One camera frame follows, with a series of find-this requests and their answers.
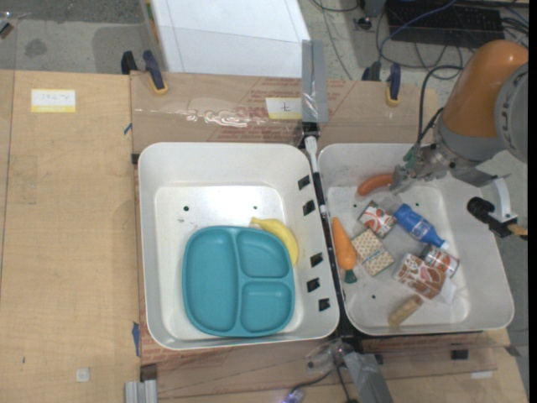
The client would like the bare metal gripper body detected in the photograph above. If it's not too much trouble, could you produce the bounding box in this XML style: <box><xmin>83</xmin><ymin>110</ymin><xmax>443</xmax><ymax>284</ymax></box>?
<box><xmin>407</xmin><ymin>143</ymin><xmax>455</xmax><ymax>183</ymax></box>

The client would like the red and white can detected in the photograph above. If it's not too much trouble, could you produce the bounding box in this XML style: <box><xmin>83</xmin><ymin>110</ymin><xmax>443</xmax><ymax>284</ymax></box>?
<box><xmin>420</xmin><ymin>243</ymin><xmax>461</xmax><ymax>279</ymax></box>

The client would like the orange carrot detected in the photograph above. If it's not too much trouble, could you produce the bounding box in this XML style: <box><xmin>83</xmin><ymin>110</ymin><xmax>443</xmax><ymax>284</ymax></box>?
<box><xmin>331</xmin><ymin>216</ymin><xmax>359</xmax><ymax>285</ymax></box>

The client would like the thin black and white rod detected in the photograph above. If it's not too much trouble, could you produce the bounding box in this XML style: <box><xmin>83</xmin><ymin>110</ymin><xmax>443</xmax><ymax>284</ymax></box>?
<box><xmin>304</xmin><ymin>135</ymin><xmax>349</xmax><ymax>315</ymax></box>

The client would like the brown cardboard board red print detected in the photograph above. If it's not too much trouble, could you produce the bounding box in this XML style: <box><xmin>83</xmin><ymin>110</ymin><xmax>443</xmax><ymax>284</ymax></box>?
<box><xmin>129</xmin><ymin>70</ymin><xmax>512</xmax><ymax>395</ymax></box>

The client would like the white plastic tray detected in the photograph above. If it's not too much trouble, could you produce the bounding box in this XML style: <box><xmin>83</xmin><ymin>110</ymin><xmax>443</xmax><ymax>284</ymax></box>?
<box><xmin>137</xmin><ymin>141</ymin><xmax>341</xmax><ymax>351</ymax></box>
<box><xmin>317</xmin><ymin>142</ymin><xmax>516</xmax><ymax>338</ymax></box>

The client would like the beige toy bread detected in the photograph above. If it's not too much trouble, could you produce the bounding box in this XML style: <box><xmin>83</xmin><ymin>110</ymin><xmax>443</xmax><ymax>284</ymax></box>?
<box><xmin>387</xmin><ymin>294</ymin><xmax>425</xmax><ymax>327</ymax></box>

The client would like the blue plastic bottle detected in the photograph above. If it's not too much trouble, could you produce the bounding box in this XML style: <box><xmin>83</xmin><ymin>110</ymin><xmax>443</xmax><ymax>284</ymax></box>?
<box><xmin>393</xmin><ymin>202</ymin><xmax>451</xmax><ymax>251</ymax></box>

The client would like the brown and white carton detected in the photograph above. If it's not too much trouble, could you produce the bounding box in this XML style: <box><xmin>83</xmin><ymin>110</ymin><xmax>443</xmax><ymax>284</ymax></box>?
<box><xmin>392</xmin><ymin>253</ymin><xmax>458</xmax><ymax>305</ymax></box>

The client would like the black cylinder on white bracket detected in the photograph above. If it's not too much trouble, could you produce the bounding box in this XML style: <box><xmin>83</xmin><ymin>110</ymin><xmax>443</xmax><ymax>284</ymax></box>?
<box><xmin>467</xmin><ymin>175</ymin><xmax>519</xmax><ymax>239</ymax></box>

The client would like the orange toy sausage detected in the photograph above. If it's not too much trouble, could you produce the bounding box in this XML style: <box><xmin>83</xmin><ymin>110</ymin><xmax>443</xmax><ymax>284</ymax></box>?
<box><xmin>357</xmin><ymin>173</ymin><xmax>395</xmax><ymax>197</ymax></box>

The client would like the yellow banana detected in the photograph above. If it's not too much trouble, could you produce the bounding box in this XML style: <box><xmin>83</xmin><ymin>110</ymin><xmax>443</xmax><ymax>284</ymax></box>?
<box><xmin>249</xmin><ymin>217</ymin><xmax>300</xmax><ymax>267</ymax></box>

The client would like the red and white small carton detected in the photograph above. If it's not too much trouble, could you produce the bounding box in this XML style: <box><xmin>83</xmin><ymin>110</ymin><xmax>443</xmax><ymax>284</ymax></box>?
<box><xmin>357</xmin><ymin>200</ymin><xmax>398</xmax><ymax>239</ymax></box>

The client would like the beige patterned packet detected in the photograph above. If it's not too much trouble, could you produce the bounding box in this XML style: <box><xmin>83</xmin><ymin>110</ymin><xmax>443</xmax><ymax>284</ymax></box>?
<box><xmin>350</xmin><ymin>228</ymin><xmax>396</xmax><ymax>278</ymax></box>

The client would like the blue divided plate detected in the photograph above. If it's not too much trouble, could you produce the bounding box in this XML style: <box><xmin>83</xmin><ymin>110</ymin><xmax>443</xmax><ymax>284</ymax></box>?
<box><xmin>181</xmin><ymin>225</ymin><xmax>296</xmax><ymax>338</ymax></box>

